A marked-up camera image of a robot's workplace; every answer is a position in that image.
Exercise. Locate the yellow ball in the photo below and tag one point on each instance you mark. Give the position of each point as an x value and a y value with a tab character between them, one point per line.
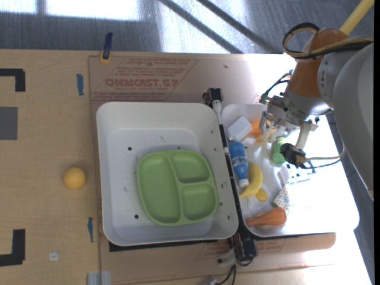
74	178

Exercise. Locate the yellow banana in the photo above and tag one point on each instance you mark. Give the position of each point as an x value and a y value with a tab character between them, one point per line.
256	180

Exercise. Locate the white carton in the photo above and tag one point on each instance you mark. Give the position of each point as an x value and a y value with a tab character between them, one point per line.
239	128

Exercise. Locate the blue bottle with white cap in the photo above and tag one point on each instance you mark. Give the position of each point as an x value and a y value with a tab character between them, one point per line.
238	159

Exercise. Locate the brown cardboard board, red print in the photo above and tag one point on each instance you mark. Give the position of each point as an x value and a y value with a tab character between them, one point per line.
154	79

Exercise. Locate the green toy vegetable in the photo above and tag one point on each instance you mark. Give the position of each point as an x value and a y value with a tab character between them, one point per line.
277	154

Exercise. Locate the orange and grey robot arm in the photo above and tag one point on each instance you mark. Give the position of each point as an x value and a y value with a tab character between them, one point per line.
350	99

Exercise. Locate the small yellow lemon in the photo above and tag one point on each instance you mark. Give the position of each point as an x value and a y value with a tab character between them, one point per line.
261	195

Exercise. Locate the small orange toy food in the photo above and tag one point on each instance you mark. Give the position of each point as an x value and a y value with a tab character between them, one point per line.
255	128

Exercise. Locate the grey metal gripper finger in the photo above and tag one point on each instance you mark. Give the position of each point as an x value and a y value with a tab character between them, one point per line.
264	122
278	129

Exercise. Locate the thin black and white rod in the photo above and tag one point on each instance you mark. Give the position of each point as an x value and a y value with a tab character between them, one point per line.
230	165

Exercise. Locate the green divided plate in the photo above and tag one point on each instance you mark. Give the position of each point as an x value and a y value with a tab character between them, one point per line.
160	188

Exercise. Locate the black cylinder on white bracket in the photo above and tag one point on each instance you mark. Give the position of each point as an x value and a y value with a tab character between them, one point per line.
292	153

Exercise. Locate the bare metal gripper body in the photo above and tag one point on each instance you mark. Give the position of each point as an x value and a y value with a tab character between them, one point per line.
280	108

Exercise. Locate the patterned white packet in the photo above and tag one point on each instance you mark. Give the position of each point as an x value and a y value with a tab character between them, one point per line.
283	199

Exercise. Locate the white plastic tray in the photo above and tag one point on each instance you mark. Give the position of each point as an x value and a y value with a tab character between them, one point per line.
124	147
267	171

